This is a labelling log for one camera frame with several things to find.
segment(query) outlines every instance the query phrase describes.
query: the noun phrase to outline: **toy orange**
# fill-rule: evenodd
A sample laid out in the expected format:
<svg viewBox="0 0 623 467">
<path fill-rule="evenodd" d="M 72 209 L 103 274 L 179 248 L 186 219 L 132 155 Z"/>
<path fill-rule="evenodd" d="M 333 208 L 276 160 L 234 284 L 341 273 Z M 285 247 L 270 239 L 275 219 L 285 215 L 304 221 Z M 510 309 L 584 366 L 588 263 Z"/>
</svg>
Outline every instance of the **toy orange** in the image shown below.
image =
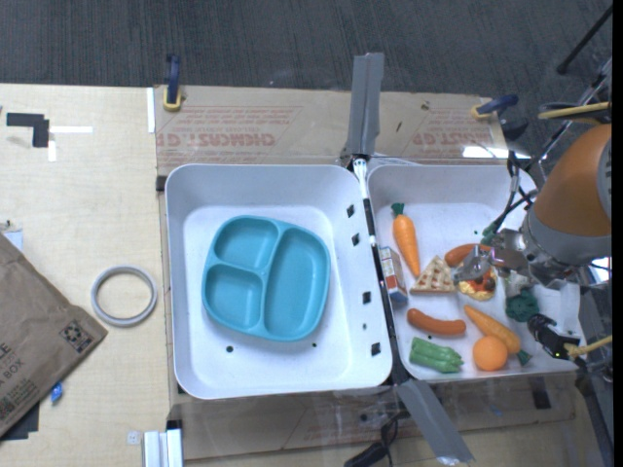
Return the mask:
<svg viewBox="0 0 623 467">
<path fill-rule="evenodd" d="M 474 343 L 472 355 L 480 370 L 490 372 L 499 370 L 506 364 L 508 348 L 500 338 L 484 336 Z"/>
</svg>

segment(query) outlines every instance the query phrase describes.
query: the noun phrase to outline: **wooden table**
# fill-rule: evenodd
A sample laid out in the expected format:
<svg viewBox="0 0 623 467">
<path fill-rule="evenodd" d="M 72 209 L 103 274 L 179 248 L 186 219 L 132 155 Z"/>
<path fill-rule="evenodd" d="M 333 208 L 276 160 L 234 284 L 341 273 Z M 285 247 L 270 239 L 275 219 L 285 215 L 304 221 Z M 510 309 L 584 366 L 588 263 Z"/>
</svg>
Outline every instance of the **wooden table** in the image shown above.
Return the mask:
<svg viewBox="0 0 623 467">
<path fill-rule="evenodd" d="M 148 89 L 0 85 L 0 219 L 22 226 L 26 257 L 71 303 L 91 313 L 93 281 L 120 264 L 146 269 L 161 286 L 159 300 L 165 298 L 148 94 Z M 44 114 L 51 126 L 65 127 L 55 134 L 54 162 L 47 149 L 31 146 L 31 128 L 6 126 L 7 112 Z M 340 113 L 338 121 L 327 121 L 336 132 L 348 122 Z M 91 127 L 92 133 L 68 132 L 78 126 Z M 129 316 L 146 305 L 147 288 L 133 277 L 118 277 L 105 284 L 100 300 L 113 314 Z M 107 326 L 103 344 L 63 381 L 61 400 L 42 401 L 39 431 L 27 440 L 0 442 L 0 463 L 141 465 L 132 433 L 140 437 L 164 430 L 170 407 L 165 327 L 162 302 L 135 327 Z M 478 464 L 601 465 L 584 402 L 572 387 L 568 396 L 575 409 L 568 420 L 465 433 Z M 417 459 L 418 465 L 440 465 L 423 438 L 398 447 L 410 459 L 405 464 Z M 363 448 L 293 450 L 199 464 L 341 465 Z"/>
</svg>

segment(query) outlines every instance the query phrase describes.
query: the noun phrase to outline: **brown paper bag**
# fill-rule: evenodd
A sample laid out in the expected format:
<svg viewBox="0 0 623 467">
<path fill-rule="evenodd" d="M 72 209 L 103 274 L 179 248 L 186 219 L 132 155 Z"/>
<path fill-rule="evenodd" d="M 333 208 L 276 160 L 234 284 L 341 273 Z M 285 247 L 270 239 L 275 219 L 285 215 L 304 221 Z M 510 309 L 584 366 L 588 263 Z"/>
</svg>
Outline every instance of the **brown paper bag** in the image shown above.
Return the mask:
<svg viewBox="0 0 623 467">
<path fill-rule="evenodd" d="M 106 334 L 0 233 L 0 437 Z"/>
</svg>

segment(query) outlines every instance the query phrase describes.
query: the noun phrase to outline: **blue divided plate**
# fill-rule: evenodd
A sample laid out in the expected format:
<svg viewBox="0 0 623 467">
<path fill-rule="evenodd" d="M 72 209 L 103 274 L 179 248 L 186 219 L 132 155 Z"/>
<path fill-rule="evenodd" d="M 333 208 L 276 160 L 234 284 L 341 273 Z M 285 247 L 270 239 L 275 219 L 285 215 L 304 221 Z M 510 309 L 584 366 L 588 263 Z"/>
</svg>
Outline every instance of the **blue divided plate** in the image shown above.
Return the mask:
<svg viewBox="0 0 623 467">
<path fill-rule="evenodd" d="M 237 216 L 216 232 L 203 268 L 213 320 L 273 341 L 297 341 L 318 325 L 331 262 L 324 242 L 290 223 Z"/>
</svg>

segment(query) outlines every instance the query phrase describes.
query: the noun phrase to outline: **white ring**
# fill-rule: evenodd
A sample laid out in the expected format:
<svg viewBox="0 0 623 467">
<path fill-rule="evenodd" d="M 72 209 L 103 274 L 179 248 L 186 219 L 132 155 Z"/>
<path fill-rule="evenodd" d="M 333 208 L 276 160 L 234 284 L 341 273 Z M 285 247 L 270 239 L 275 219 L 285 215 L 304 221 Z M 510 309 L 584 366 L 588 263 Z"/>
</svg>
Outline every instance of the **white ring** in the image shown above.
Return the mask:
<svg viewBox="0 0 623 467">
<path fill-rule="evenodd" d="M 149 304 L 145 309 L 143 309 L 140 313 L 135 316 L 131 316 L 129 318 L 119 318 L 116 316 L 111 316 L 106 313 L 101 306 L 99 305 L 99 301 L 97 300 L 97 293 L 99 292 L 99 288 L 101 284 L 104 283 L 105 280 L 110 278 L 113 275 L 117 275 L 120 273 L 130 273 L 132 275 L 136 275 L 139 278 L 145 280 L 147 285 L 151 290 L 151 299 L 149 300 Z M 93 286 L 91 287 L 91 303 L 95 313 L 99 318 L 104 320 L 105 322 L 115 325 L 117 327 L 131 327 L 132 325 L 136 325 L 139 322 L 142 322 L 145 318 L 149 316 L 149 314 L 156 307 L 156 300 L 158 299 L 158 287 L 156 286 L 156 282 L 151 277 L 151 275 L 141 269 L 139 267 L 135 267 L 133 265 L 119 265 L 117 267 L 112 267 L 110 269 L 106 269 L 103 271 L 98 278 L 95 279 Z"/>
</svg>

